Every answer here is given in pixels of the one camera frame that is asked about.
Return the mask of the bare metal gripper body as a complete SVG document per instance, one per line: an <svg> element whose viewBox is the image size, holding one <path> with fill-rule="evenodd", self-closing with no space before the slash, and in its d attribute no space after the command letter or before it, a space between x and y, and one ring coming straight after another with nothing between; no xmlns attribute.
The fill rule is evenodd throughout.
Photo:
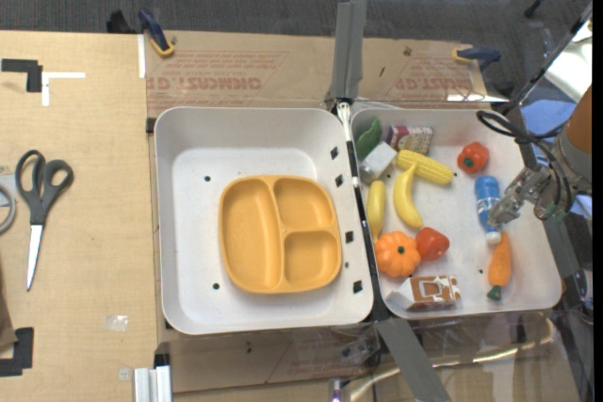
<svg viewBox="0 0 603 402"><path fill-rule="evenodd" d="M525 202L535 208L559 206L560 185L550 167L523 168L502 195L505 208L520 208Z"/></svg>

